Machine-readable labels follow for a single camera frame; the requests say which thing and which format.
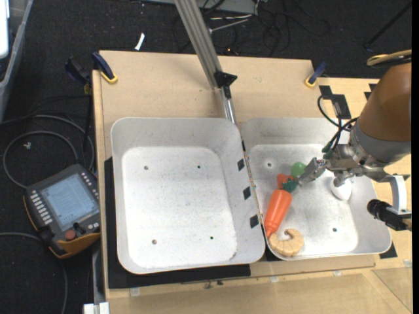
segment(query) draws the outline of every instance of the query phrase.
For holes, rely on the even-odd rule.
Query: black floor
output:
[[[412,48],[412,9],[371,44],[363,46],[412,0],[268,0],[259,17],[215,32],[217,52],[241,56],[312,60],[316,68],[327,64],[330,77],[380,78],[385,70],[367,67],[376,54]],[[209,20],[226,16],[218,10],[206,14],[212,28],[227,24]],[[26,27],[24,57],[8,102],[4,122],[28,115],[53,114],[84,127],[87,98],[82,85],[66,74],[70,56],[86,69],[97,50],[134,50],[143,32],[141,51],[193,53],[173,5],[128,0],[34,0]],[[0,125],[0,155],[15,137],[33,130],[65,135],[82,153],[82,136],[72,127],[46,119],[28,119]],[[31,149],[23,144],[32,143]],[[35,183],[67,167],[72,155],[50,136],[22,139],[7,156],[10,172],[21,182]],[[29,223],[22,194],[0,165],[0,232],[35,234]],[[65,313],[82,313],[93,301],[91,250],[64,260],[68,276]],[[64,277],[60,262],[42,245],[26,237],[0,237],[0,312],[60,313]]]

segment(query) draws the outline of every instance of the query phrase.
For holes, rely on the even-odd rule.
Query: gray plastic bin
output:
[[[10,61],[6,75],[4,79],[0,81],[0,122],[4,119],[7,101],[9,100],[10,92],[13,89],[14,79],[16,78],[22,59],[26,22],[29,17],[32,2],[33,0],[9,0],[9,26],[12,28],[13,33],[16,34],[16,38],[13,47],[11,48]]]

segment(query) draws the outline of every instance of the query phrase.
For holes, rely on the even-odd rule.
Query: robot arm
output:
[[[390,175],[384,168],[411,153],[412,63],[390,67],[373,90],[366,106],[350,128],[350,139],[318,160],[313,158],[299,177],[301,184],[319,177],[326,169],[340,187],[353,176],[365,175],[378,183],[390,183],[392,205],[372,200],[368,211],[394,230],[412,230],[407,210],[408,175]]]

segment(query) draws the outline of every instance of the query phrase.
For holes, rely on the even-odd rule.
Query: white device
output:
[[[9,54],[9,1],[0,0],[0,59]]]

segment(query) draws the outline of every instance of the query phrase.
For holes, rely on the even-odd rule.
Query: green ball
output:
[[[305,168],[306,168],[306,164],[302,162],[294,163],[293,166],[291,167],[291,175],[294,178],[299,178],[304,173]]]

